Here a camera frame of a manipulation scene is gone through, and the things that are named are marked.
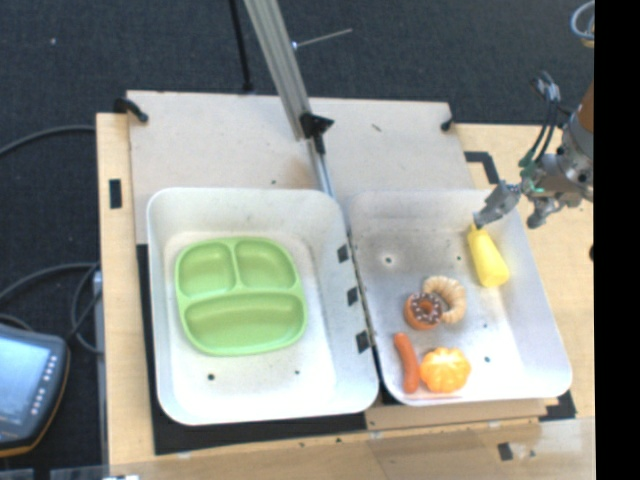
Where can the pale flat board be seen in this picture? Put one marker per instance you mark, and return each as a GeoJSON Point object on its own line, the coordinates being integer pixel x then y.
{"type": "Point", "coordinates": [225, 143]}

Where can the yellow bottle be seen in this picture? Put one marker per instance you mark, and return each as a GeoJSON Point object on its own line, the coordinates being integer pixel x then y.
{"type": "Point", "coordinates": [487, 263]}

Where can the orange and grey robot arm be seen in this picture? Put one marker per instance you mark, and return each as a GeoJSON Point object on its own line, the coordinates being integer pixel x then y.
{"type": "Point", "coordinates": [586, 113]}

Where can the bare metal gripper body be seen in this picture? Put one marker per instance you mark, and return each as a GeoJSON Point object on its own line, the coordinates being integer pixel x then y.
{"type": "Point", "coordinates": [570, 175]}

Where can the green divided plate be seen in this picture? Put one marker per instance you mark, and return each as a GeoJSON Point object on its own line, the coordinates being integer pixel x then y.
{"type": "Point", "coordinates": [240, 313]}

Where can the brown sprinkled doughnut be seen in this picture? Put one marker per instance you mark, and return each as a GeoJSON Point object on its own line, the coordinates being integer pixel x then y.
{"type": "Point", "coordinates": [414, 318]}

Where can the peeled orange mandarin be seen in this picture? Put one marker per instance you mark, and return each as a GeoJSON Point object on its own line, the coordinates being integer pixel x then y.
{"type": "Point", "coordinates": [445, 370]}

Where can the white plastic tray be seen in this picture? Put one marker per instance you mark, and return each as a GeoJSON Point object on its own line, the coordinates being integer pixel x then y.
{"type": "Point", "coordinates": [520, 338]}
{"type": "Point", "coordinates": [320, 248]}

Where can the beige doughnut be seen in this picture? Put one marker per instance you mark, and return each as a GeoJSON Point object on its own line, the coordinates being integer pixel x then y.
{"type": "Point", "coordinates": [456, 293]}

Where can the thin black rod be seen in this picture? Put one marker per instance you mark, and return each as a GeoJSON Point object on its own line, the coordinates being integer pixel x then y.
{"type": "Point", "coordinates": [368, 318]}

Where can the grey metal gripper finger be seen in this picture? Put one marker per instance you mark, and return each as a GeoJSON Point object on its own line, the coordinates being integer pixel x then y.
{"type": "Point", "coordinates": [542, 212]}
{"type": "Point", "coordinates": [497, 203]}

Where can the orange sausage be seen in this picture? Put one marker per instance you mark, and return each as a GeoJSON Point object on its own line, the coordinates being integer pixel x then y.
{"type": "Point", "coordinates": [407, 363]}

